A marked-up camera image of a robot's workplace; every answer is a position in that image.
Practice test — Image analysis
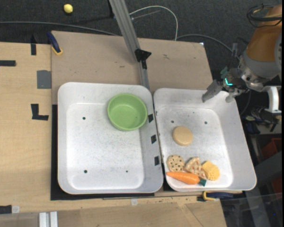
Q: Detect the pizza slice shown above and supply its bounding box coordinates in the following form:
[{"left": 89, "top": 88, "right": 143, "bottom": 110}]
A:
[{"left": 183, "top": 157, "right": 208, "bottom": 180}]

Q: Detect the black cylinder on white bracket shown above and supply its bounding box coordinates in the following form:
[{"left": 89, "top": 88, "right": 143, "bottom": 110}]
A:
[{"left": 250, "top": 85, "right": 283, "bottom": 125}]

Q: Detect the yellow corn piece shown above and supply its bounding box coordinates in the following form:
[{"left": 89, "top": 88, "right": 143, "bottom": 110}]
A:
[{"left": 202, "top": 160, "right": 221, "bottom": 182}]

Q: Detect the white plastic tray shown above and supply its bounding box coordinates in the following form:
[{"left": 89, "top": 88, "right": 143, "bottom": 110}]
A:
[
  {"left": 153, "top": 87, "right": 257, "bottom": 192},
  {"left": 57, "top": 81, "right": 164, "bottom": 195}
]

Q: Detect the chocolate chip cookie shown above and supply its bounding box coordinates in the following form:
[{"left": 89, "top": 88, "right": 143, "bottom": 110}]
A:
[{"left": 166, "top": 154, "right": 186, "bottom": 173}]

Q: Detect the orange carrot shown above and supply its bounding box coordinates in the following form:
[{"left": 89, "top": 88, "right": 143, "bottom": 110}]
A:
[{"left": 166, "top": 171, "right": 207, "bottom": 187}]

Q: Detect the green bowl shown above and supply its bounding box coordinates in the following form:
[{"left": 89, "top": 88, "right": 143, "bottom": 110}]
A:
[{"left": 107, "top": 93, "right": 149, "bottom": 132}]

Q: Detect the brown cardboard board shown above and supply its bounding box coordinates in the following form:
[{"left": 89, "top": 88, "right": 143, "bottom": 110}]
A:
[{"left": 51, "top": 30, "right": 243, "bottom": 198}]

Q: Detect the beige round biscuit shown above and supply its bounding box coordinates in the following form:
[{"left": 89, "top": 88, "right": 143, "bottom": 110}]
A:
[{"left": 172, "top": 126, "right": 194, "bottom": 147}]

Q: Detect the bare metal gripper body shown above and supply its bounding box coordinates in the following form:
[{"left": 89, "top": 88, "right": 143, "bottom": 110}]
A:
[{"left": 221, "top": 66, "right": 266, "bottom": 93}]

